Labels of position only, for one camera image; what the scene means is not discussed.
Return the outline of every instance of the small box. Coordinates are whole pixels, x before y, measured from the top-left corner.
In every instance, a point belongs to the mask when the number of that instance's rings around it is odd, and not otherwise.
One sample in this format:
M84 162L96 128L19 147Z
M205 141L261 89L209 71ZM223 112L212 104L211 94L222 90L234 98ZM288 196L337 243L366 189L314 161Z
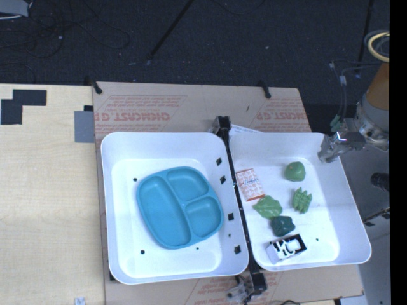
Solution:
M253 168L237 172L236 180L246 201L259 199L266 195Z
M272 264L276 264L278 261L304 252L306 249L307 247L300 234L296 234L275 242L270 242L270 245L266 248L266 253Z

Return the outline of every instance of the white tray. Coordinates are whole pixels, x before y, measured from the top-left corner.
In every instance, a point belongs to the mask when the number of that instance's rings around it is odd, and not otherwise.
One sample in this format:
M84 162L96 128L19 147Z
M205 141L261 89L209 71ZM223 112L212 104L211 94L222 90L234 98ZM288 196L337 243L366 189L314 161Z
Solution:
M371 255L371 246L357 210L340 159L323 163L317 153L321 133L240 133L230 139L235 171L253 168L266 194L280 201L281 215L290 216L307 249L272 264L266 253L274 236L270 221L253 209L258 200L242 200L256 262L269 271L359 264ZM291 182L284 169L301 161L306 170L303 182ZM312 193L308 212L300 214L291 206L294 191L301 187Z
M115 132L102 141L101 155L109 267L118 281L135 285L238 275L246 269L249 254L242 219L228 155L219 137L212 133ZM135 192L143 178L177 166L195 168L210 182L221 203L224 222L210 238L169 250L149 232Z

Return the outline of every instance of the dark green toy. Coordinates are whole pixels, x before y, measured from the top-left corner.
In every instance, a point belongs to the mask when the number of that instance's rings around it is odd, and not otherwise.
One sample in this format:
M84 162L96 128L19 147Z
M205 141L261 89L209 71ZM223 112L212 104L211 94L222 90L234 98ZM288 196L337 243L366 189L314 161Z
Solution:
M295 229L293 220L288 216L278 216L271 219L274 235L282 237Z

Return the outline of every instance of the dark carpet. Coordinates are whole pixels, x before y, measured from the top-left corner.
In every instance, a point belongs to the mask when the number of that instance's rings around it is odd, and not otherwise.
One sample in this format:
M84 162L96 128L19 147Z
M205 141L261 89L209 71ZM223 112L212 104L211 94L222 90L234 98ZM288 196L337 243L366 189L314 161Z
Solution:
M189 0L24 1L28 17L0 14L2 83L263 80L298 88L315 132L329 131L343 100L341 71L353 117L379 64L364 37L390 30L390 0L194 0L158 47Z

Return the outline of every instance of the black clamp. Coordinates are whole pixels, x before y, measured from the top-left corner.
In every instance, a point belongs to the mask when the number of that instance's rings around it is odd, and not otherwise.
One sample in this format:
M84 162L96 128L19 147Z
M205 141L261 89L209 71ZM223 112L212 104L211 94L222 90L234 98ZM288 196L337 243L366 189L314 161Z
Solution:
M263 80L260 80L257 83L257 86L262 87L262 89L265 91L265 95L267 99L270 99L272 97L272 94L270 94L270 91L268 90L268 86Z
M92 86L92 88L95 90L95 93L98 95L103 93L102 88L98 86L96 81L93 81L92 79L90 79L90 76L85 77L83 84L84 84L84 86Z

